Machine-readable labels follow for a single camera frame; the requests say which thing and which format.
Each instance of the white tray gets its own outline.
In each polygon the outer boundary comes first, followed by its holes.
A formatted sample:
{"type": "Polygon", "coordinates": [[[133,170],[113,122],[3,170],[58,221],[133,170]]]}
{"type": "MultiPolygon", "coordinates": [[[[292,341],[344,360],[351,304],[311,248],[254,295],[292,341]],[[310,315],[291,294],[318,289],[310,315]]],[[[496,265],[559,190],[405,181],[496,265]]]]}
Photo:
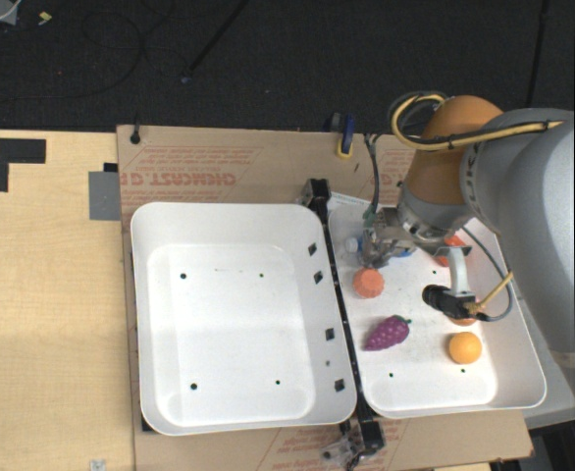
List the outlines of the white tray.
{"type": "Polygon", "coordinates": [[[153,429],[177,436],[351,415],[355,385],[314,213],[150,203],[134,213],[131,239],[140,401],[153,429]]]}
{"type": "MultiPolygon", "coordinates": [[[[546,395],[546,381],[518,302],[500,321],[476,322],[459,327],[422,300],[426,285],[450,287],[448,268],[422,250],[404,258],[393,258],[381,273],[384,292],[361,298],[352,287],[360,267],[357,255],[344,247],[348,237],[360,237],[365,207],[339,206],[330,217],[340,287],[355,343],[364,395],[380,415],[415,417],[488,409],[524,408],[540,404],[546,395]],[[383,351],[365,351],[367,336],[383,319],[398,314],[411,319],[408,338],[383,351]],[[475,333],[484,345],[478,361],[454,363],[447,353],[449,337],[458,332],[475,333]]],[[[478,221],[469,230],[479,234],[488,250],[502,262],[495,239],[478,221]]],[[[486,296],[499,282],[499,275],[487,256],[463,234],[473,248],[466,257],[471,289],[486,296]]],[[[492,300],[486,313],[498,315],[506,307],[504,289],[492,300]]]]}

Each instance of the toy fruit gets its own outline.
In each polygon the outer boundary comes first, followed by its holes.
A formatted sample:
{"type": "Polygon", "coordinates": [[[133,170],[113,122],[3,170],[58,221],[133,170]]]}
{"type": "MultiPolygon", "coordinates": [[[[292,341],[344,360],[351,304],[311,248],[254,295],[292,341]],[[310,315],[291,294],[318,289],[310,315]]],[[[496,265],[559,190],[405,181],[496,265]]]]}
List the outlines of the toy fruit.
{"type": "Polygon", "coordinates": [[[374,298],[384,290],[384,277],[377,269],[362,267],[353,276],[353,288],[363,298],[374,298]]]}
{"type": "Polygon", "coordinates": [[[471,332],[461,332],[451,337],[448,353],[456,363],[474,363],[482,355],[482,341],[471,332]]]}
{"type": "Polygon", "coordinates": [[[403,342],[409,335],[410,320],[390,316],[382,321],[366,340],[365,350],[383,350],[403,342]]]}

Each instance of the red toy fruit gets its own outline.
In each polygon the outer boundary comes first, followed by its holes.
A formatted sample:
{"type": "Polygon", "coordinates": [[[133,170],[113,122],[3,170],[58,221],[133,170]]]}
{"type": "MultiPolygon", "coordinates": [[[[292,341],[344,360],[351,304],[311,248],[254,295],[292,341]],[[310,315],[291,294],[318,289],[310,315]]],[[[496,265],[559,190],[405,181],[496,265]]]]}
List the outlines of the red toy fruit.
{"type": "Polygon", "coordinates": [[[409,335],[411,320],[390,316],[382,321],[366,340],[365,350],[384,350],[403,342],[409,335]]]}

